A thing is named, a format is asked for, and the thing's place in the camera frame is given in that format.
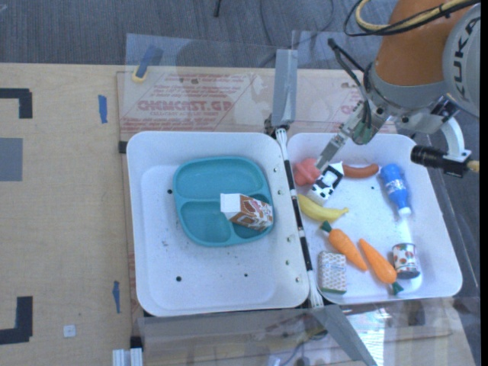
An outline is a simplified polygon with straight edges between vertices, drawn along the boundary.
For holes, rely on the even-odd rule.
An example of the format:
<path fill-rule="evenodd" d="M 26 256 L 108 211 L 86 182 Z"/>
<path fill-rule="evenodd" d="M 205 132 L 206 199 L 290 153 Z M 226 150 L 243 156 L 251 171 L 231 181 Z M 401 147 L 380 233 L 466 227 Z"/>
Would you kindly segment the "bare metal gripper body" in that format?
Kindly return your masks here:
<path fill-rule="evenodd" d="M 445 96 L 434 100 L 427 108 L 419 109 L 399 108 L 388 102 L 377 106 L 372 100 L 360 101 L 350 118 L 339 128 L 336 143 L 343 146 L 347 140 L 352 140 L 357 145 L 365 145 L 387 122 L 409 132 L 435 133 L 457 112 L 457 105 Z"/>

